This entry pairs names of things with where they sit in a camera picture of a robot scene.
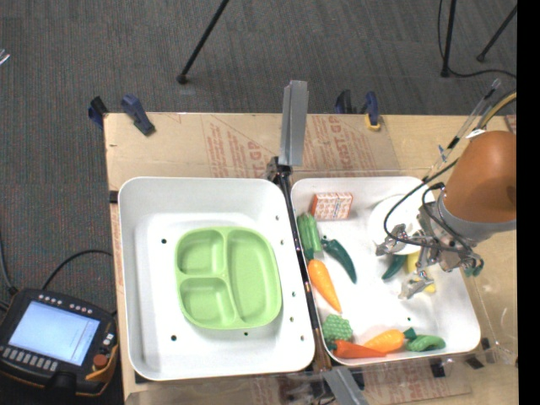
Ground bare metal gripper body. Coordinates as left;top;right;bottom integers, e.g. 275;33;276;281
415;202;483;273

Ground dark green chili pepper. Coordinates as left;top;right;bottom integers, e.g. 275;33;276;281
381;252;409;281
320;237;359;285

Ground yellow banana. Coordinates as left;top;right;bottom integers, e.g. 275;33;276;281
406;250;437;295

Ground white round bowl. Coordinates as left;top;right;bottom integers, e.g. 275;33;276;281
366;193;436;257

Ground white plastic tray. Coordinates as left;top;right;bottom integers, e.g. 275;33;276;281
289;175;483;368
117;175;316;382

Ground light green pea pod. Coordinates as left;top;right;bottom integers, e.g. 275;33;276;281
405;333;447;353

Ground yellow-orange carrot with green top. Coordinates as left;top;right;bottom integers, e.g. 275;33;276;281
363;327;419;354

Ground orange and white carton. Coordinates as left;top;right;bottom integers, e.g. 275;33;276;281
310;191;354;222

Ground orange carrot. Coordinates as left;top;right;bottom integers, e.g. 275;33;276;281
306;258;343;315

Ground light green ribbed vegetable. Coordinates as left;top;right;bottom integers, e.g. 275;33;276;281
295;212;324;262

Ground red-orange carrot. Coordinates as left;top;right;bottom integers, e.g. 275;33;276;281
327;338;387;360

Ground green grapes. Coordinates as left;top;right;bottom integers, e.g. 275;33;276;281
321;313;354;346

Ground thin black rod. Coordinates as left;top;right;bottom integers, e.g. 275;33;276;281
276;170;333;371

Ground green divided plate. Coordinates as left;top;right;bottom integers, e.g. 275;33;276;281
174;225;284;331

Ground brown cardboard board red print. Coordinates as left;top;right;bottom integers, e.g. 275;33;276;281
102;111;518;405

